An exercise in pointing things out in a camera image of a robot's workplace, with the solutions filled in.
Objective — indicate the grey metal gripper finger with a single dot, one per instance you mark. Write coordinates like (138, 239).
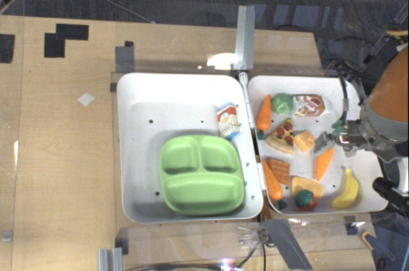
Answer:
(323, 149)
(326, 136)

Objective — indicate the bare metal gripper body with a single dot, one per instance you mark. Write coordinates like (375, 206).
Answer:
(353, 135)

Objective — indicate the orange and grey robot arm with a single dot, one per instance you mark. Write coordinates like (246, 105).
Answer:
(391, 87)

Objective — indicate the orange carrot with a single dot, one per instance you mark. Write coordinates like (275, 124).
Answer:
(323, 164)
(272, 181)
(264, 116)

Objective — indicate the yellow cheese wedge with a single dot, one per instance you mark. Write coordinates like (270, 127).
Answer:
(304, 141)

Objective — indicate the white plastic tray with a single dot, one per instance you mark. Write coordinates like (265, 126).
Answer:
(140, 148)
(361, 164)

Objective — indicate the brown and white carton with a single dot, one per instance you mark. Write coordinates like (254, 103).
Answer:
(308, 106)

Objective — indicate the tan bread piece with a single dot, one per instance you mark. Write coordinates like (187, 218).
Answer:
(306, 184)

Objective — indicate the pizza slice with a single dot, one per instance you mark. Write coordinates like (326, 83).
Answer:
(282, 135)

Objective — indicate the brown waffle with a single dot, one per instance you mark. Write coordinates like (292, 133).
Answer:
(279, 170)

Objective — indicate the yellow banana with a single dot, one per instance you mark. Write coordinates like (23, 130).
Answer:
(348, 191)

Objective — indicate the red strawberry with green top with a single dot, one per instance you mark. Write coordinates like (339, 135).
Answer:
(306, 200)

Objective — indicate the green cabbage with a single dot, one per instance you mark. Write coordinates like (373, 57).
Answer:
(282, 103)

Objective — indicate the thin black and white rod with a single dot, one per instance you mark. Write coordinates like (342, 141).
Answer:
(248, 110)

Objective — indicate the red white blue small carton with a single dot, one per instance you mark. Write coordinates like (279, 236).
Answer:
(228, 122)

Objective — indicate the green divided plate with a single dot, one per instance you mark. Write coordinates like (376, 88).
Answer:
(201, 190)

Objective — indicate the black cylinder on white bracket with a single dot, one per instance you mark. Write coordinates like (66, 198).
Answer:
(388, 188)

